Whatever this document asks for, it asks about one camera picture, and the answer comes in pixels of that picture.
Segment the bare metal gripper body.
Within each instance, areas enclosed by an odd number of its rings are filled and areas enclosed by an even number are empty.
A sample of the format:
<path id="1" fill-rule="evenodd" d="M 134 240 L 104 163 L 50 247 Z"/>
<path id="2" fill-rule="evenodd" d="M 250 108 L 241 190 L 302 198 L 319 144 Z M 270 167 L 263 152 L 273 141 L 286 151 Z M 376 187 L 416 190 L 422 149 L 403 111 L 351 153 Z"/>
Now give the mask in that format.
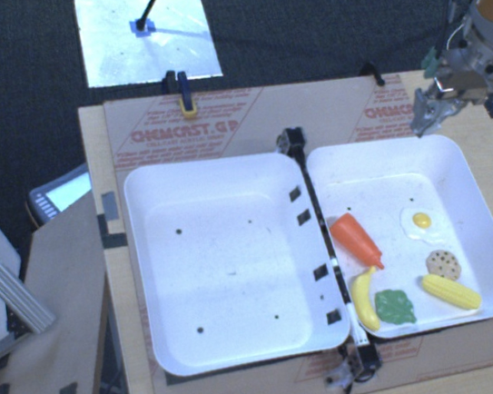
<path id="1" fill-rule="evenodd" d="M 444 99 L 476 100 L 493 94 L 493 45 L 468 44 L 448 50 L 434 83 Z"/>

